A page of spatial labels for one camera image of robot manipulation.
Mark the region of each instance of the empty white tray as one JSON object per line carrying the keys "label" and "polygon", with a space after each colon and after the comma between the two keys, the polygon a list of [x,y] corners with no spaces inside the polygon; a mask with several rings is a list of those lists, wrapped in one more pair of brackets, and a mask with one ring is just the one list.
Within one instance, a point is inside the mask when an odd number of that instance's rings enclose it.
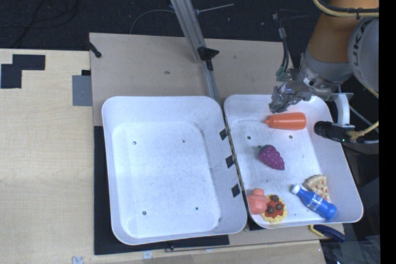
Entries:
{"label": "empty white tray", "polygon": [[[238,168],[246,195],[261,188],[265,194],[277,194],[286,203],[288,216],[279,223],[270,224],[261,215],[250,215],[267,229],[305,226],[320,223],[353,223],[363,215],[363,206],[342,146],[314,132],[317,121],[332,121],[326,103],[313,96],[289,106],[287,112],[306,115],[302,130],[270,128],[264,119],[269,110],[270,95],[232,95],[225,100],[225,116],[236,153]],[[258,160],[259,145],[273,145],[285,161],[285,170],[272,169]],[[293,184],[316,174],[327,176],[330,197],[337,213],[326,220],[303,205],[290,192]]]}
{"label": "empty white tray", "polygon": [[102,107],[114,235],[129,245],[236,233],[247,221],[222,109],[206,96]]}

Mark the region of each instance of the wooden table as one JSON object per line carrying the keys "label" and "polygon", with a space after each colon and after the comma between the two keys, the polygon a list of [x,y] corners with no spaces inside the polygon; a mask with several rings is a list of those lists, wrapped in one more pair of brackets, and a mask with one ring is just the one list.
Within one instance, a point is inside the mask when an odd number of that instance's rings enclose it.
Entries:
{"label": "wooden table", "polygon": [[[90,39],[100,59],[88,51],[0,49],[0,64],[11,64],[13,54],[46,57],[45,70],[22,71],[22,88],[0,89],[2,262],[325,263],[308,227],[245,229],[226,246],[153,250],[151,260],[143,252],[94,255],[93,127],[101,125],[101,104],[128,92],[205,95],[205,85],[184,38],[93,33]],[[220,51],[213,66],[222,100],[270,93],[276,85],[280,43],[208,39],[207,46]],[[93,106],[74,106],[72,77],[90,69]],[[343,231],[342,224],[331,226]]]}

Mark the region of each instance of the aluminum extrusion bar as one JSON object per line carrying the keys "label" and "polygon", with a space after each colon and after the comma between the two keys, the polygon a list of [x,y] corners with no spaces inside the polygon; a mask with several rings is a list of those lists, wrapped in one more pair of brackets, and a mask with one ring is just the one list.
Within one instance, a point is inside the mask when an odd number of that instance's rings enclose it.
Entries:
{"label": "aluminum extrusion bar", "polygon": [[192,6],[192,2],[191,0],[170,1],[179,20],[184,36],[191,46],[194,62],[200,62],[202,64],[202,72],[204,74],[208,95],[217,102],[220,102],[213,71],[207,68],[206,62],[200,59],[198,53],[198,48],[206,48],[206,44],[198,23],[196,11]]}

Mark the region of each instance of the pizza slice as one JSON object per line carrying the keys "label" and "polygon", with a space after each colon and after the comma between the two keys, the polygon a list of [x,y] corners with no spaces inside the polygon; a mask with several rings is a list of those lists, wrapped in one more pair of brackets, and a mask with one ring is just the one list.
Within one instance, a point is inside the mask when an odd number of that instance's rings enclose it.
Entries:
{"label": "pizza slice", "polygon": [[303,185],[305,188],[325,198],[328,202],[331,202],[326,175],[313,175],[307,178]]}

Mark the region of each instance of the black clamp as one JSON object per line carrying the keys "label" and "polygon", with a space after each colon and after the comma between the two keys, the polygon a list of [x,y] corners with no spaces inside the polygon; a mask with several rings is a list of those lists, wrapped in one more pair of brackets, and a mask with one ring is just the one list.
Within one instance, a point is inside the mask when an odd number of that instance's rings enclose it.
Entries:
{"label": "black clamp", "polygon": [[206,48],[205,46],[198,48],[199,57],[201,61],[206,62],[208,70],[213,70],[212,58],[214,58],[218,53],[219,51],[216,49]]}

